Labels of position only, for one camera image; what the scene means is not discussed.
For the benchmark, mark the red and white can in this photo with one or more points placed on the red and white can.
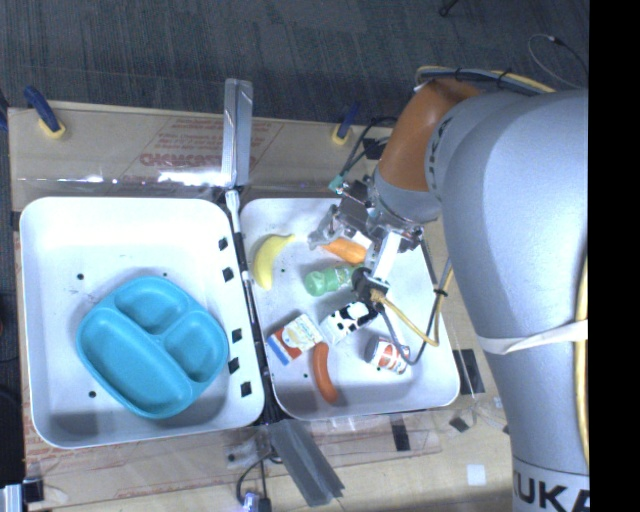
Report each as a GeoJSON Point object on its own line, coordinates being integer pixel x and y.
{"type": "Point", "coordinates": [390, 356]}

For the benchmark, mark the black and white cow carton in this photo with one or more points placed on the black and white cow carton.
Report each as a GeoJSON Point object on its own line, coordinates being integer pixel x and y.
{"type": "Point", "coordinates": [347, 320]}

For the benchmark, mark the yellow banana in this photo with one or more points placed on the yellow banana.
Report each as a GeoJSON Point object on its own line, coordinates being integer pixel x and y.
{"type": "Point", "coordinates": [265, 257]}

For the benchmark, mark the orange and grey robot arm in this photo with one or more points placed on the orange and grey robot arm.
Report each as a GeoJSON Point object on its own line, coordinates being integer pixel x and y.
{"type": "Point", "coordinates": [510, 225]}

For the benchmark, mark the orange sausage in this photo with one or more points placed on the orange sausage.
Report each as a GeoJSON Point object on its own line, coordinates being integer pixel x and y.
{"type": "Point", "coordinates": [324, 372]}

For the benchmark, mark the blue divided plate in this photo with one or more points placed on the blue divided plate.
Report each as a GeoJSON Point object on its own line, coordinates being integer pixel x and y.
{"type": "Point", "coordinates": [150, 350]}

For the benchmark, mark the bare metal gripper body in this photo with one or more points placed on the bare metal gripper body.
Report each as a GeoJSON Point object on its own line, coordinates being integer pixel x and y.
{"type": "Point", "coordinates": [357, 207]}

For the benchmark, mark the orange carrot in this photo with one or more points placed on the orange carrot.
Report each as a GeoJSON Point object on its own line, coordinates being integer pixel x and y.
{"type": "Point", "coordinates": [347, 250]}

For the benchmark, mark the green bottle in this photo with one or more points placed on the green bottle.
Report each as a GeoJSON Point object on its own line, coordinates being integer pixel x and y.
{"type": "Point", "coordinates": [325, 281]}

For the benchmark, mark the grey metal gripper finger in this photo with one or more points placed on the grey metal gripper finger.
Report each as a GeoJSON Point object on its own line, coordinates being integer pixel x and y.
{"type": "Point", "coordinates": [320, 232]}
{"type": "Point", "coordinates": [341, 232]}

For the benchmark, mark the white plastic tray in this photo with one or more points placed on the white plastic tray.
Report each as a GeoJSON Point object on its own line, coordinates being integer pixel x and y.
{"type": "Point", "coordinates": [365, 395]}
{"type": "Point", "coordinates": [125, 235]}

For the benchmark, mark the brown cardboard board red print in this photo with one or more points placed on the brown cardboard board red print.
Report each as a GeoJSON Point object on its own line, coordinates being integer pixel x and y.
{"type": "Point", "coordinates": [125, 140]}

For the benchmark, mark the white orange and blue carton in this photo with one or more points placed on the white orange and blue carton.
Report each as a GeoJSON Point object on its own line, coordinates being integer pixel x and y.
{"type": "Point", "coordinates": [295, 337]}

